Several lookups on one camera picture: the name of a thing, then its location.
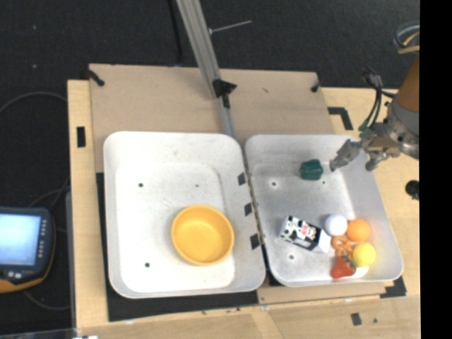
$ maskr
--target yellow bowl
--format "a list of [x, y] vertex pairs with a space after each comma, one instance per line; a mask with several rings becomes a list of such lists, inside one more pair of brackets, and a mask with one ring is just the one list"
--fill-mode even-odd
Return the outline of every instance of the yellow bowl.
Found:
[[189, 263], [212, 265], [224, 260], [234, 246], [234, 230], [219, 210], [194, 205], [177, 214], [171, 227], [173, 245]]

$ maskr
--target orange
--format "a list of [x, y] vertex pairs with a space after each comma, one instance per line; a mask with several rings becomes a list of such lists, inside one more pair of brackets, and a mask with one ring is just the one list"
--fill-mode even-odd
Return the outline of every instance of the orange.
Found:
[[362, 218], [355, 218], [347, 226], [347, 236], [355, 242], [366, 241], [370, 236], [370, 225]]

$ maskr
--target white tray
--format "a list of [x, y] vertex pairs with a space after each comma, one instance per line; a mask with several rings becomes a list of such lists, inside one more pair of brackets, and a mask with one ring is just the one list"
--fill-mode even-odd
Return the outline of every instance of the white tray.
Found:
[[[255, 290], [265, 278], [242, 150], [222, 134], [116, 132], [104, 144], [109, 279], [129, 298]], [[171, 240], [183, 208], [203, 204], [230, 220], [232, 253], [221, 263], [184, 261]]]
[[[402, 273], [402, 256], [374, 174], [364, 167], [367, 155], [361, 152], [348, 166], [330, 171], [330, 160], [349, 138], [354, 140], [338, 135], [262, 135], [246, 142], [250, 181], [270, 271], [286, 286], [387, 281]], [[321, 179], [301, 179], [301, 163], [312, 159], [321, 161]], [[339, 280], [331, 277], [333, 248], [327, 254], [315, 253], [279, 238], [281, 224], [288, 215], [323, 227], [331, 213], [341, 213], [348, 220], [367, 220], [372, 230], [369, 242], [377, 252], [368, 269], [360, 268], [353, 276]]]

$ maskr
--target white ball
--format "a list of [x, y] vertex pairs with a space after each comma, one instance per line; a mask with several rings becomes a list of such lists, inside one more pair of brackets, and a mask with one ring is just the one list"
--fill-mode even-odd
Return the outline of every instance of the white ball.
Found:
[[340, 236], [347, 232], [348, 221], [340, 213], [329, 215], [325, 220], [325, 231], [330, 236]]

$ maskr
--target red strawberry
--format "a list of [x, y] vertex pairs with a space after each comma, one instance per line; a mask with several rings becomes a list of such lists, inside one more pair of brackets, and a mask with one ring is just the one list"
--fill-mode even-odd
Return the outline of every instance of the red strawberry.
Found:
[[354, 263], [346, 256], [338, 256], [331, 276], [335, 279], [352, 276], [356, 271]]

